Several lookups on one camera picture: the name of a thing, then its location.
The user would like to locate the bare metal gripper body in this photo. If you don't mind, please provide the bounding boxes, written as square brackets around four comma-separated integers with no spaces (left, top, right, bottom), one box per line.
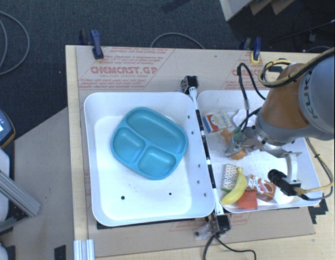
[237,127,287,157]

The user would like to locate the orange carrot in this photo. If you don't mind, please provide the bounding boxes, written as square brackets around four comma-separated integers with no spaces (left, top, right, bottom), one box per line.
[220,128,247,161]

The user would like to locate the white plastic tray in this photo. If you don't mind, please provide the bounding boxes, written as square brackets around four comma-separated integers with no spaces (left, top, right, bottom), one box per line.
[83,92,216,227]
[196,90,324,214]

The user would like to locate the thin black and white rod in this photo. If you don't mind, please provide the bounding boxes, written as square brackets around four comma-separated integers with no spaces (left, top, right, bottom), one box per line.
[189,87,225,215]

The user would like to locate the orange checkered white carton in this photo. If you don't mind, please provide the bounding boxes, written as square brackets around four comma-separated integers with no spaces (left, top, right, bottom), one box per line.
[221,163,240,192]

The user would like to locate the red and white carton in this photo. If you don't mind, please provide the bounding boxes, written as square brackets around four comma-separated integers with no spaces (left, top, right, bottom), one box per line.
[202,111,233,134]

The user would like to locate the brown and white carton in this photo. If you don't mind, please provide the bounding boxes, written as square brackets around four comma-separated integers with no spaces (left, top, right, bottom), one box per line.
[245,174,278,202]

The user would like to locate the yellow banana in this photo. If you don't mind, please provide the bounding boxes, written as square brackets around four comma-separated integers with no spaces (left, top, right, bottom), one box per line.
[220,167,248,205]

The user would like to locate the orange pizza slice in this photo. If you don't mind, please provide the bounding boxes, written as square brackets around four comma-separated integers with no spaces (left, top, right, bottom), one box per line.
[237,190,259,210]

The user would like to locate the blue divided plate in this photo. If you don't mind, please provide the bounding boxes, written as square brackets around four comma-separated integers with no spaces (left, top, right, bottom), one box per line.
[110,107,188,180]

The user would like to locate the brown cardboard board red print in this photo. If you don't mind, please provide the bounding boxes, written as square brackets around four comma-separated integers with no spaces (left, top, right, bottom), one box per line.
[75,46,317,258]

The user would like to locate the black cylinder on white bracket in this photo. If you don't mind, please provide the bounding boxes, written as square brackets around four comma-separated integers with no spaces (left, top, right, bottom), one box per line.
[267,152,303,197]

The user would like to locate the black block with thin wires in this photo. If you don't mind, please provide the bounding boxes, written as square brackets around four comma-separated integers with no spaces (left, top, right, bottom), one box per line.
[180,75,200,94]
[210,214,232,237]

